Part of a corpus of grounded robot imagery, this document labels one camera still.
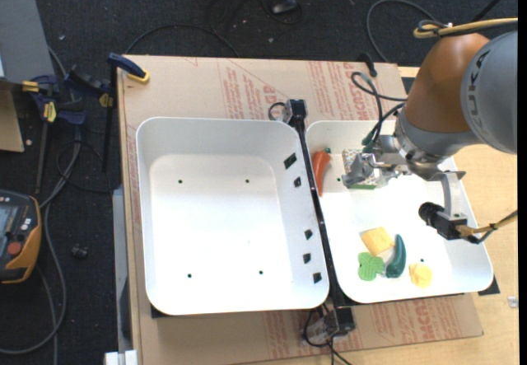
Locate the black cylinder on white bracket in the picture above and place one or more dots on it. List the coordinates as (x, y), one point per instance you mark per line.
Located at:
(446, 223)

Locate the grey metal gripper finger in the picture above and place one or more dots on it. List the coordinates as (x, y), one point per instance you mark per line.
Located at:
(385, 179)
(357, 171)

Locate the orange carrot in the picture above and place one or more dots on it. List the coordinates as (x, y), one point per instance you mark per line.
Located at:
(320, 169)

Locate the yellow toy pasta piece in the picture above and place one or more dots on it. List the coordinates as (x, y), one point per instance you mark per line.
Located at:
(421, 274)

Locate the dark green pepper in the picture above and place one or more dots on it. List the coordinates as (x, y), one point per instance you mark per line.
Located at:
(398, 258)

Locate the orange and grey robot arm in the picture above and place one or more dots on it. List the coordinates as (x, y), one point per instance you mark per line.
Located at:
(461, 83)

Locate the yellow cheese wedge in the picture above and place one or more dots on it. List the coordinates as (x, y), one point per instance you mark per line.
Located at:
(377, 240)

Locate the white plastic tray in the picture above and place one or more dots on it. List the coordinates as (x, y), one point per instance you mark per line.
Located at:
(411, 211)
(218, 223)

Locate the light green leaf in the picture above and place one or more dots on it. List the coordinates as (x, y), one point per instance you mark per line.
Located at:
(369, 266)

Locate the brown cardboard board, red print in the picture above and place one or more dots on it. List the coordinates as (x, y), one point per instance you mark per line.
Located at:
(197, 87)

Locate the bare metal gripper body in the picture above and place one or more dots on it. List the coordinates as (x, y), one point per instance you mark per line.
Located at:
(391, 151)

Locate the thin black rod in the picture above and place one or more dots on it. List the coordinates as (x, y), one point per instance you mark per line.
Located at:
(319, 211)

